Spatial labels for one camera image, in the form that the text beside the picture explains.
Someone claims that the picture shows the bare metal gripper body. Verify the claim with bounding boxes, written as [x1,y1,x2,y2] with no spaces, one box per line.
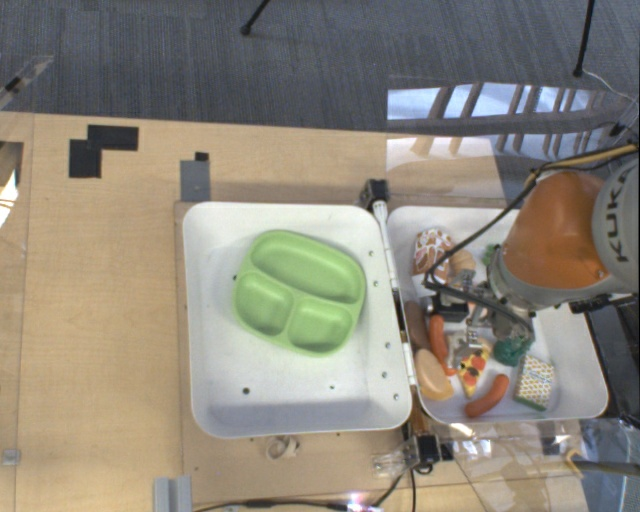
[466,291,535,343]

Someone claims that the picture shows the tan bread roll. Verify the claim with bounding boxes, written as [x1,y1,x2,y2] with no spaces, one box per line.
[447,248,478,282]

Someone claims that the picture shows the yellow pizza slice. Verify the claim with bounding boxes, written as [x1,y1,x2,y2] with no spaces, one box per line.
[456,349,492,400]

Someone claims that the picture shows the green broccoli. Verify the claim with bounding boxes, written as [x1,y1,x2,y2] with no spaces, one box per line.
[493,335,533,368]

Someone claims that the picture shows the peach oval bread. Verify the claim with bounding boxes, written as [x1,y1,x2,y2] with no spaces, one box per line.
[414,347,456,402]

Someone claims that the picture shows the pink and white frosted biscuit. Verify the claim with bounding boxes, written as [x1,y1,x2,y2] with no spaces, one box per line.
[411,227,455,284]

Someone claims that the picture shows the brown sausage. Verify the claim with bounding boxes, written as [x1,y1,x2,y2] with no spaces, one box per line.
[403,299,432,352]

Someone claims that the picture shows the red sausage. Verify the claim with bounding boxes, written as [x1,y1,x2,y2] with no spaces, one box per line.
[464,373,511,419]

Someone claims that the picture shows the yellow patterned carton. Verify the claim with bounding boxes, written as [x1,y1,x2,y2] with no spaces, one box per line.
[512,354,557,413]

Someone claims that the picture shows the white plastic tray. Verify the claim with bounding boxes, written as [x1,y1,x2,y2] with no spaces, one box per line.
[386,205,610,426]
[181,201,414,441]

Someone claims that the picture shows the thin black and white rod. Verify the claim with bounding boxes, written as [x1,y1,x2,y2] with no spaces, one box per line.
[372,198,418,387]

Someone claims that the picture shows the green divided plate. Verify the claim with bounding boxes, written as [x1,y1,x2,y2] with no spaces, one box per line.
[230,229,368,358]

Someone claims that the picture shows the beige loop band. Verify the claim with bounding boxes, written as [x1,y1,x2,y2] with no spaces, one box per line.
[264,434,302,462]

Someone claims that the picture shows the black cylinder on white bracket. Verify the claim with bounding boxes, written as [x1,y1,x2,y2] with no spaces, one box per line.
[428,279,471,323]

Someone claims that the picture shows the black block with thin wires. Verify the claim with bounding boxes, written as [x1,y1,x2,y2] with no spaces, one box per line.
[358,178,391,209]
[416,434,442,474]

